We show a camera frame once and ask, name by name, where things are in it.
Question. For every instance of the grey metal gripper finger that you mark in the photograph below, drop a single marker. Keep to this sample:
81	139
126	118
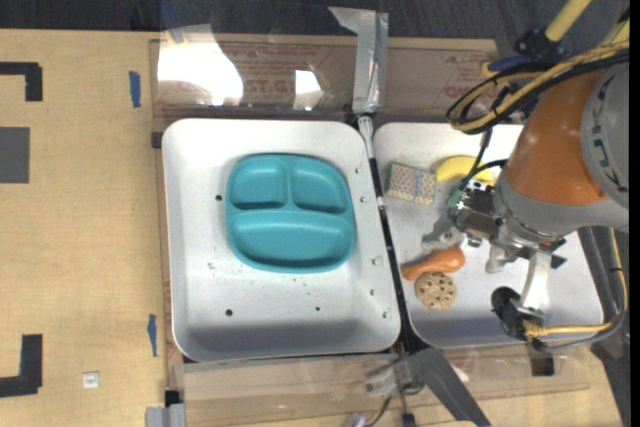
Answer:
497	259
436	237

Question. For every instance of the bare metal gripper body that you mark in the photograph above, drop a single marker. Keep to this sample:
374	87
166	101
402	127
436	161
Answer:
479	212

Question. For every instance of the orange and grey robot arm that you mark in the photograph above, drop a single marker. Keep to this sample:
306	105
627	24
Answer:
555	165

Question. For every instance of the orange toy drumstick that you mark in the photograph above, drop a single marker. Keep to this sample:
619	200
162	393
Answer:
437	261

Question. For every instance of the yellow banana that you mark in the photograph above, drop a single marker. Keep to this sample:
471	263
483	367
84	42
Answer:
452	167

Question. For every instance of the tan round biscuit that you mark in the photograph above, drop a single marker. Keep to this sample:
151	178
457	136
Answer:
435	291

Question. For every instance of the white plastic tray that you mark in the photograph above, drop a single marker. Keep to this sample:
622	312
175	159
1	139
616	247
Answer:
280	315
480	320

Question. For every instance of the blue divided plate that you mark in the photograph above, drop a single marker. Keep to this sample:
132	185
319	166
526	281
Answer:
290	215

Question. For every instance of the black cylinder on white bracket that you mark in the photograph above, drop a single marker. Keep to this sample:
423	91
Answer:
506	310

